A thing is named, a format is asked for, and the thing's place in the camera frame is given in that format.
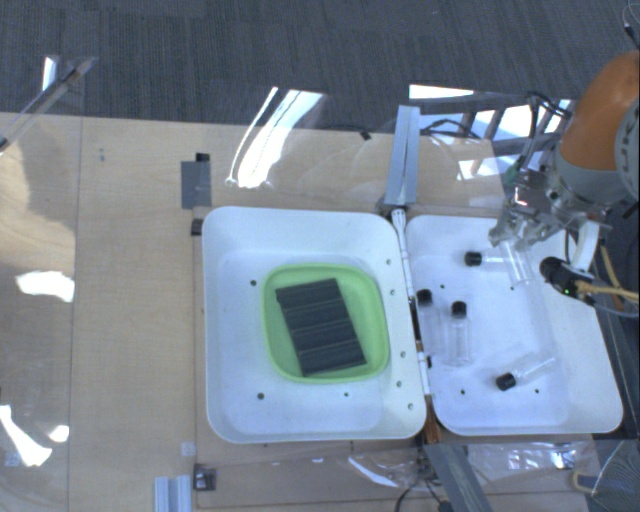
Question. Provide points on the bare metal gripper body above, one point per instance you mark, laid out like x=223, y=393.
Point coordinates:
x=537, y=202

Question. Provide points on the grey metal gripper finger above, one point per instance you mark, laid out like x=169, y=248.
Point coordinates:
x=502, y=234
x=537, y=236

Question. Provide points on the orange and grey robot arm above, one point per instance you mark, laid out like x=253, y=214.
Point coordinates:
x=595, y=125

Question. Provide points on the clear bottle with black cap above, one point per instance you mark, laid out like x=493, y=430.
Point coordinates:
x=425, y=297
x=506, y=381
x=473, y=258
x=459, y=309

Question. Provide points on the white plastic tray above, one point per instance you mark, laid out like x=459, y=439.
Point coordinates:
x=235, y=350
x=505, y=330

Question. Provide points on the thin black and white rod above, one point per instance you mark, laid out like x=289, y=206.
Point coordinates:
x=407, y=270

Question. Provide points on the black ribbed rectangular block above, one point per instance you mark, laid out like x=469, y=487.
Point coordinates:
x=320, y=327

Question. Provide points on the green plate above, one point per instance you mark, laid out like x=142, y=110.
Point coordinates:
x=272, y=345

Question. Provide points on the black cylinder on white bracket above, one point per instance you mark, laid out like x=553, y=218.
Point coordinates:
x=562, y=275

